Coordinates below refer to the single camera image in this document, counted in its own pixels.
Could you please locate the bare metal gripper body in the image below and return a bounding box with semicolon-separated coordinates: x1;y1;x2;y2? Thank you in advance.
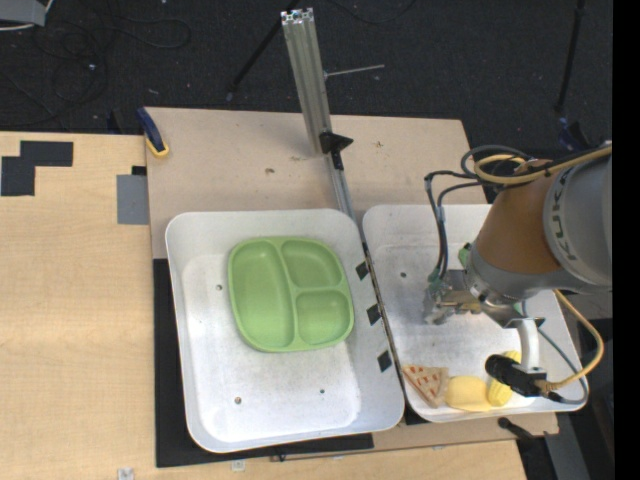
433;269;522;327

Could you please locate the white plastic tray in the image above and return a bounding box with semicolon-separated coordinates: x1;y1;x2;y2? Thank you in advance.
361;203;591;425
164;207;407;455

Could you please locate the toy pizza slice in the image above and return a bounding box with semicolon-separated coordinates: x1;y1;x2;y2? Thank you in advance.
401;363;451;410

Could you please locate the yellow rounded lump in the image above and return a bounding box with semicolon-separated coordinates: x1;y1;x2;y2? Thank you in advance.
443;374;495;413

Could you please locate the yellow corn cob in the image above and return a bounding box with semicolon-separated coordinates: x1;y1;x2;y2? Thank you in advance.
485;349;523;409

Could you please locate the thin black and white rod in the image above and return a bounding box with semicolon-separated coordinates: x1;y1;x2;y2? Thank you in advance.
327;151;403;369

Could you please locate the green divided plate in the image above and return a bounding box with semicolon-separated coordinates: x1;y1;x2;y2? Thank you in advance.
226;235;357;354

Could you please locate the flat brown board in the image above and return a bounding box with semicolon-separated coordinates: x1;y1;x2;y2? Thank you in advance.
143;106;560;464

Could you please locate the black cylinder on white bracket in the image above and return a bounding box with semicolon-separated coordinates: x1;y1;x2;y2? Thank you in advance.
484;316;549;399

